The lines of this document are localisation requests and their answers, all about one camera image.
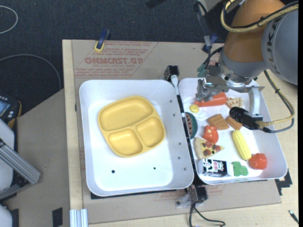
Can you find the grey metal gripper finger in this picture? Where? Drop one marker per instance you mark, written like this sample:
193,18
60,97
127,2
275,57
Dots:
200,91
209,94

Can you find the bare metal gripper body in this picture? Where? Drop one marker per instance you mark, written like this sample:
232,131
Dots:
216,79

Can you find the orange carrot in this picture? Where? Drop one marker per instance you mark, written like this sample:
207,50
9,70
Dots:
219,99

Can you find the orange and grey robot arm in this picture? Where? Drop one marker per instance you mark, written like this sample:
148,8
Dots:
246,44

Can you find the white and yellow fried egg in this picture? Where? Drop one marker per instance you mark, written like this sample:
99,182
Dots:
194,108

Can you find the thin black and white rod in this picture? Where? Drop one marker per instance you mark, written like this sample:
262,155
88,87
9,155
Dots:
181,107

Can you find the small beige pizza slice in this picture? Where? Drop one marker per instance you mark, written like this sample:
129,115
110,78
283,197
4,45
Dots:
234,102

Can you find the brown waffle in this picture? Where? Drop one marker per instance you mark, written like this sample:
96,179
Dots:
219,122

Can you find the green watermelon slice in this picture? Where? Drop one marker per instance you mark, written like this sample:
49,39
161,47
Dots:
192,125

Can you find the brown biscuit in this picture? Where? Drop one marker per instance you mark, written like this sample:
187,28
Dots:
234,124

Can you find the large pepperoni pizza slice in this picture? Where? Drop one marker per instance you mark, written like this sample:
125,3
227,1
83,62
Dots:
204,148

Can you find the yellow corn cob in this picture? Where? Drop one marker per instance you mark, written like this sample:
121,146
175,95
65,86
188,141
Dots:
241,144

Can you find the cow print milk carton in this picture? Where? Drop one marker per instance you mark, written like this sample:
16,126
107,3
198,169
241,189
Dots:
213,167

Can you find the white plastic tray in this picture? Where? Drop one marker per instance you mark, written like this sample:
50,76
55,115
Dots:
265,141
132,174

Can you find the yellow divided plate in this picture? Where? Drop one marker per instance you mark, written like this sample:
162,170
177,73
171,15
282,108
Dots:
127,124

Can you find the green toy vegetable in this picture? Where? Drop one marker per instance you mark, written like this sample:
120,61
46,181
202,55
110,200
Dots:
239,169

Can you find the red bell pepper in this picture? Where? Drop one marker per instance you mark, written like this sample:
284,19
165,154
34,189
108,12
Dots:
258,161

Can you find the brown cardboard board red print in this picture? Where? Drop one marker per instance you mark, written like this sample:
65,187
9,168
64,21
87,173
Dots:
123,60

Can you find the black cylinder on white bracket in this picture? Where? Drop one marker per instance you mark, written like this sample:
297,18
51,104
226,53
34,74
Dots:
243,118

